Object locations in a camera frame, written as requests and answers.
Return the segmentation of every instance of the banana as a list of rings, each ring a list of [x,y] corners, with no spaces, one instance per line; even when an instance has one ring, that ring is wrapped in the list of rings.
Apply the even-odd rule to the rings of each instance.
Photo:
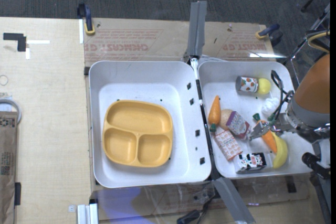
[[[272,132],[272,135],[275,139],[275,142],[277,144],[277,150],[278,150],[277,155],[275,156],[273,160],[273,168],[277,169],[277,168],[280,168],[282,165],[284,165],[284,163],[286,162],[287,156],[288,156],[288,148],[287,148],[287,144],[285,140],[278,137],[273,132]]]

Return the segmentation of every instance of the carrot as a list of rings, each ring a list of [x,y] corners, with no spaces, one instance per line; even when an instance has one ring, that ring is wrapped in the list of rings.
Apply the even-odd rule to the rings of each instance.
[[[274,153],[277,153],[278,152],[278,149],[277,149],[277,144],[275,142],[275,139],[272,135],[272,131],[268,131],[266,134],[264,134],[262,137],[261,137],[264,142],[269,146],[269,148],[274,152]]]
[[[208,121],[210,124],[210,131],[211,132],[216,132],[216,126],[219,124],[221,117],[220,117],[220,103],[219,103],[219,96],[216,95],[215,99],[212,103],[210,112],[209,112],[209,117]]]

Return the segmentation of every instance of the black clamp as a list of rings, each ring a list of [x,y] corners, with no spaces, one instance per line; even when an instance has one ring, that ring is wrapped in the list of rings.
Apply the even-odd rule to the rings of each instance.
[[[23,34],[4,33],[4,40],[17,40],[17,51],[26,51],[27,37],[24,37]]]
[[[90,11],[89,6],[86,5],[85,3],[79,3],[78,8],[77,8],[77,16],[79,19],[85,17],[85,20],[86,20],[84,24],[85,33],[89,36],[94,35],[95,27],[92,23],[91,11]]]
[[[281,41],[282,38],[282,32],[277,31],[279,30],[279,28],[280,28],[279,24],[274,24],[267,27],[265,30],[256,32],[255,36],[259,40],[264,39],[265,37],[268,36],[272,46],[274,47]]]

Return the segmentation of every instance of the tin can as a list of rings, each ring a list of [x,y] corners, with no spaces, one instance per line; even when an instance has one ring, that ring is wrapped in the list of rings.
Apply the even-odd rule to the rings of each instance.
[[[259,81],[257,78],[237,77],[236,89],[244,92],[257,92]]]

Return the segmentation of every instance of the white plastic tub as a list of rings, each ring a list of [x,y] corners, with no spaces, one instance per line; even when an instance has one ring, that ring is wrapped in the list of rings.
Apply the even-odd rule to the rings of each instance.
[[[280,99],[280,90],[272,82],[271,71],[274,70],[284,83],[285,91],[293,90],[290,74],[285,66],[277,62],[204,62],[199,66],[198,73],[201,82],[203,101],[206,115],[208,115],[212,102],[216,95],[220,97],[221,109],[232,109],[237,111],[252,127],[256,125],[253,119],[255,113],[259,113],[262,119],[266,119],[261,112],[261,108],[267,98],[277,97]],[[271,81],[272,87],[269,94],[261,95],[258,93],[238,92],[235,88],[237,76],[266,78]],[[281,111],[284,112],[287,103],[284,103]],[[261,171],[237,174],[234,164],[228,161],[219,147],[212,140],[214,149],[215,163],[221,175],[228,178],[259,177],[270,175],[290,175],[303,174],[311,172],[301,160],[305,152],[313,153],[312,145],[294,133],[284,133],[283,138],[288,146],[288,158],[286,163],[278,168],[264,168]],[[248,140],[237,139],[238,144],[244,153],[269,153],[272,160],[275,154],[270,153],[270,149],[263,142],[262,138],[256,138],[249,142]]]
[[[204,181],[211,172],[207,140],[193,69],[178,61],[100,61],[89,72],[93,171],[107,188]],[[112,162],[102,149],[103,120],[116,100],[159,104],[171,114],[173,146],[159,167]]]

